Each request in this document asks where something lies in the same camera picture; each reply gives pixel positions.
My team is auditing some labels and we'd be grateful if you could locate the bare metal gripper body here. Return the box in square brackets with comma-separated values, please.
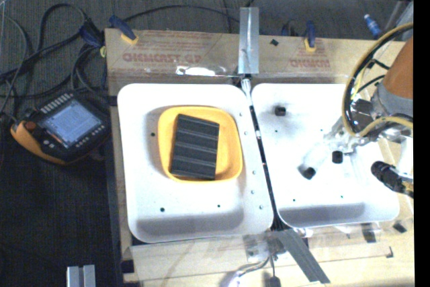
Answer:
[347, 98, 413, 146]

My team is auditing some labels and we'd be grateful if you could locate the black striped packet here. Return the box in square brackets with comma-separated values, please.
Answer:
[168, 113, 221, 181]

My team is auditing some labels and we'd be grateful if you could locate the clear plastic bottle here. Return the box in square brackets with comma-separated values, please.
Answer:
[331, 150, 359, 181]
[299, 140, 333, 181]
[273, 105, 292, 127]

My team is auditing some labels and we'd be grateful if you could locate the yellow plate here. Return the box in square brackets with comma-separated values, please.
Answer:
[157, 106, 244, 183]

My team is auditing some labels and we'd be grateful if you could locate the white plastic tray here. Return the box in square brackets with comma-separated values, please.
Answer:
[116, 83, 275, 244]
[251, 82, 401, 230]

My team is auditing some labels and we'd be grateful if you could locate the blue bottle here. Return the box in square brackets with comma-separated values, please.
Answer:
[363, 13, 382, 38]

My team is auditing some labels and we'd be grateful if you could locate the thin black and white rod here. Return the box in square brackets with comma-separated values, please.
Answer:
[241, 77, 282, 231]

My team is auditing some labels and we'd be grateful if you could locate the black cylinder on white bracket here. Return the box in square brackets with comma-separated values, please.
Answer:
[370, 136, 415, 195]

